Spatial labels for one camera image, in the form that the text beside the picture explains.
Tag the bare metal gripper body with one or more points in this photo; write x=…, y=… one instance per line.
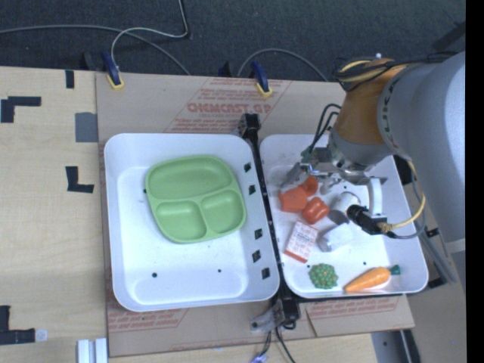
x=349, y=168

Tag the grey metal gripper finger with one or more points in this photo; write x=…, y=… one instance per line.
x=329, y=185
x=292, y=175

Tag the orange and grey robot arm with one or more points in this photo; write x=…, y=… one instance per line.
x=423, y=127

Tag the orange toy pepper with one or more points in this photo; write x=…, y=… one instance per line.
x=311, y=186
x=315, y=210
x=293, y=199

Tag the white bottle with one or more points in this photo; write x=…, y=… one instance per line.
x=345, y=202

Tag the thin black rod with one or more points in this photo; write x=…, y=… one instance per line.
x=269, y=218

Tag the white and grey carton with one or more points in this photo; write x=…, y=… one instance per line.
x=336, y=237

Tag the red and white carton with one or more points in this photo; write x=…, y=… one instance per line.
x=301, y=241

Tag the white plastic tray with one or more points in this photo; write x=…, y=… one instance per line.
x=181, y=270
x=370, y=252

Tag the green grapes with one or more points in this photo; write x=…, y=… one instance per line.
x=323, y=276

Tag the orange carrot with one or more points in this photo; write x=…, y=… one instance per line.
x=368, y=279

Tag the green divided plate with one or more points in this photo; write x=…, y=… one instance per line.
x=189, y=187

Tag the brown cardboard board red print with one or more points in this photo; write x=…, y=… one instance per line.
x=151, y=104

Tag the black cylinder on white bracket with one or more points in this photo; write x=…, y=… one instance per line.
x=365, y=215

